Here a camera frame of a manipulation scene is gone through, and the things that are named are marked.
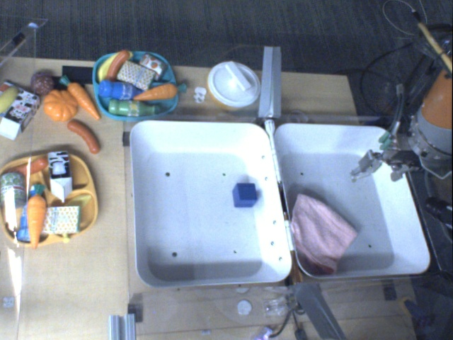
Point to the yellow bowl with white lid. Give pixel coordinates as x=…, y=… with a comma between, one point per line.
x=233, y=83

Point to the white plastic tray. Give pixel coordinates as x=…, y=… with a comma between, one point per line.
x=382, y=218
x=198, y=225

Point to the blue divided plate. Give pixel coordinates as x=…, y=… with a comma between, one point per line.
x=101, y=99

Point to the blue cube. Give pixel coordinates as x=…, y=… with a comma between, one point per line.
x=244, y=195

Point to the yellow-green banana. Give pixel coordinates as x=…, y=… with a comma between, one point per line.
x=7, y=99

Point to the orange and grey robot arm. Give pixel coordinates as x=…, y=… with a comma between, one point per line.
x=437, y=101

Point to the yellow divided plate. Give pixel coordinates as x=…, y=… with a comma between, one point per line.
x=86, y=218

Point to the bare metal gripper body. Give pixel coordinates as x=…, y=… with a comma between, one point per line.
x=407, y=156

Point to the black and white milk carton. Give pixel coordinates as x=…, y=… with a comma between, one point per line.
x=60, y=175

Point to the blue bottle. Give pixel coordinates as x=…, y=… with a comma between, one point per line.
x=23, y=230
x=118, y=89

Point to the small can with orange print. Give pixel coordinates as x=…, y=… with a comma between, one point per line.
x=154, y=65

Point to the green bottle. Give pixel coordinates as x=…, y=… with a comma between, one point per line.
x=131, y=107

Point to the small round white disc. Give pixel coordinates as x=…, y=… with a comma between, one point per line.
x=244, y=307

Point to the patterned carton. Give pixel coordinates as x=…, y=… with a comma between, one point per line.
x=62, y=220
x=136, y=75

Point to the pink cloth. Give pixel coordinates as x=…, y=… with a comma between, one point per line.
x=318, y=232

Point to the orange-brown sausage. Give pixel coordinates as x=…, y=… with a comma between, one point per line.
x=35, y=166
x=85, y=136
x=118, y=64

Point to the green patterned can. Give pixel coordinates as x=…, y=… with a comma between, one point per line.
x=12, y=190

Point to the yellow banana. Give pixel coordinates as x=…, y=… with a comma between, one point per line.
x=102, y=67

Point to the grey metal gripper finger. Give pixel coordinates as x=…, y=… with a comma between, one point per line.
x=399, y=172
x=369, y=161

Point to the orange carrot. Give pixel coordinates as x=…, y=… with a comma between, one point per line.
x=36, y=214
x=157, y=92
x=83, y=99

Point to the dark brown ball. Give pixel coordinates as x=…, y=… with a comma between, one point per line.
x=41, y=83

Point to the orange pumpkin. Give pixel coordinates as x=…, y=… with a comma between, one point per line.
x=60, y=105

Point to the cow print carton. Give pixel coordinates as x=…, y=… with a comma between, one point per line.
x=21, y=113

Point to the small white plastic piece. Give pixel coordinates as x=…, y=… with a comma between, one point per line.
x=200, y=95

